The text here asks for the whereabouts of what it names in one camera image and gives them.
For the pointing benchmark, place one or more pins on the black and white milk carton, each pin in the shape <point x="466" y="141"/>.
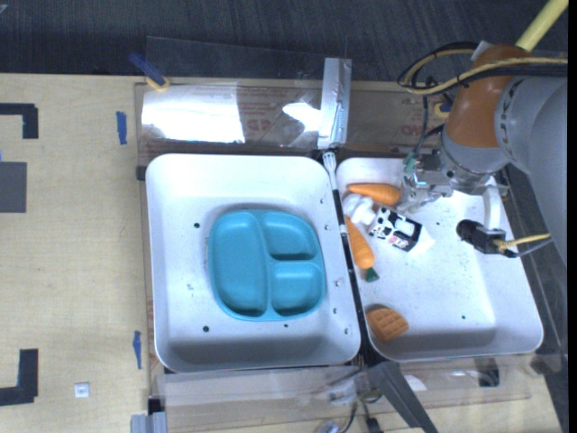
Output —
<point x="396" y="230"/>

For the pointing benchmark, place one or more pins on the black cylinder on white bracket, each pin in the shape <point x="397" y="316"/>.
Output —
<point x="478" y="233"/>

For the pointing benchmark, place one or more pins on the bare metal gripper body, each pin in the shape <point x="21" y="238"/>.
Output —
<point x="430" y="172"/>

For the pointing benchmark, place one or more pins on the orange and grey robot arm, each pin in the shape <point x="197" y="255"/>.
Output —
<point x="532" y="120"/>

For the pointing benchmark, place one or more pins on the orange carrot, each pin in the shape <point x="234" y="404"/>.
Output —
<point x="376" y="193"/>
<point x="360" y="246"/>

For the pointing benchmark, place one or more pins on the white plastic tray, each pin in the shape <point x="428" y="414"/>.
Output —
<point x="180" y="260"/>
<point x="451" y="287"/>

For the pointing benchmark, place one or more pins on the orange waffle biscuit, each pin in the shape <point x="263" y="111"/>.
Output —
<point x="387" y="324"/>

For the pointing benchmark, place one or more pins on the blue divided plate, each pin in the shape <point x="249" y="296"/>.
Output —
<point x="239" y="264"/>

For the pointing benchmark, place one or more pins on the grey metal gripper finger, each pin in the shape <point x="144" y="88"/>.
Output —
<point x="423" y="199"/>
<point x="405" y="201"/>

